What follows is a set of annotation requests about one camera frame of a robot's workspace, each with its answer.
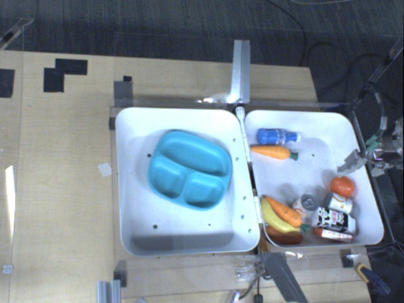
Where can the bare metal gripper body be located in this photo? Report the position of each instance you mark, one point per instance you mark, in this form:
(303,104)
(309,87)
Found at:
(389,155)

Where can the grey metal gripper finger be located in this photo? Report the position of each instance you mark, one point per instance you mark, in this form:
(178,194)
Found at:
(350,163)
(382,170)

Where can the orange tomato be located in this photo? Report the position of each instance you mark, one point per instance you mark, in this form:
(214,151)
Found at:
(342,185)

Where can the white plastic tray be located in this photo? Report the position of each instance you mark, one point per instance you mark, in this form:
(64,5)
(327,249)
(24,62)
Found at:
(132,175)
(318,137)

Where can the white and orange can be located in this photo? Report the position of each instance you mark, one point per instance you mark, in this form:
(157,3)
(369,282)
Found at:
(341,204)

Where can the white can with grey lid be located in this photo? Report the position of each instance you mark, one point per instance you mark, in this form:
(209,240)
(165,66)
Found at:
(307,201)

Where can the black and white milk carton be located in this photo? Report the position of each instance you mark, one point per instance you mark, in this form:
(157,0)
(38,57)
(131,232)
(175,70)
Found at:
(334,219)

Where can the orange and white packet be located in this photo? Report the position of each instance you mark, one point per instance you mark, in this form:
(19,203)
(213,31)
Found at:
(331,235)

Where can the orange carrot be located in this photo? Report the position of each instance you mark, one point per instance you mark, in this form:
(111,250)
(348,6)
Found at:
(285,213)
(271,151)

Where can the blue plastic bottle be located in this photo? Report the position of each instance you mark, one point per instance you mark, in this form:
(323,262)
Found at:
(273,136)

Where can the yellow banana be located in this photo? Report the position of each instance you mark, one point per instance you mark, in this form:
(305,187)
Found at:
(276,222)

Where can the brown sausage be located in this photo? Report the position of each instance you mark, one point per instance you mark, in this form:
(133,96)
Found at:
(284,238)

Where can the thin black and white rod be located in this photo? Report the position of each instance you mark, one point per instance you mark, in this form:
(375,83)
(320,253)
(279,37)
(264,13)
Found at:
(245,137)

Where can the blue divided plate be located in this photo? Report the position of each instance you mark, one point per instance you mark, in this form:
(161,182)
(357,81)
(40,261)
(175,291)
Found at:
(189,150)

